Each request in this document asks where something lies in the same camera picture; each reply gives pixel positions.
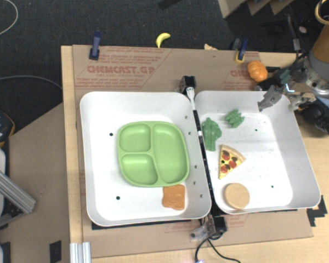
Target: black fabric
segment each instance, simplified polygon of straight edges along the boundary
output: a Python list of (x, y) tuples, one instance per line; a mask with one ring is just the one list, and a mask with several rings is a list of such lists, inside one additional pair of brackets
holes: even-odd
[[(228, 49), (235, 38), (247, 37), (248, 49), (292, 52), (285, 24), (287, 7), (274, 15), (267, 5), (251, 16), (242, 4), (223, 19), (218, 0), (180, 0), (166, 9), (165, 0), (11, 0), (19, 11), (16, 25), (0, 36), (0, 77), (30, 75), (61, 84), (61, 45), (91, 44), (101, 30), (101, 45), (155, 47), (162, 32), (171, 34), (162, 47), (203, 49), (205, 43)], [(307, 24), (301, 46), (311, 48), (322, 26), (314, 21), (319, 0), (295, 0), (294, 15)], [(0, 1), (0, 31), (15, 18), (13, 7)], [(274, 22), (272, 26), (263, 24)], [(62, 92), (34, 79), (0, 82), (0, 108), (19, 130), (61, 103)]]

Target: toy banana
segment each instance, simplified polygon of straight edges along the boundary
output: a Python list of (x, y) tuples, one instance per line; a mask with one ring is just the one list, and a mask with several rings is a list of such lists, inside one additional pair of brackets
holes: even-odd
[(171, 35), (169, 33), (161, 33), (156, 38), (156, 45), (159, 48), (163, 40), (168, 39)]

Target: toy pizza slice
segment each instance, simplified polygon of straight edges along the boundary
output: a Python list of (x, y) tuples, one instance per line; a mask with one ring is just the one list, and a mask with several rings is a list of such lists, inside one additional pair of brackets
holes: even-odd
[(227, 146), (220, 146), (219, 158), (219, 179), (225, 177), (228, 173), (240, 166), (245, 161), (245, 157), (239, 151)]

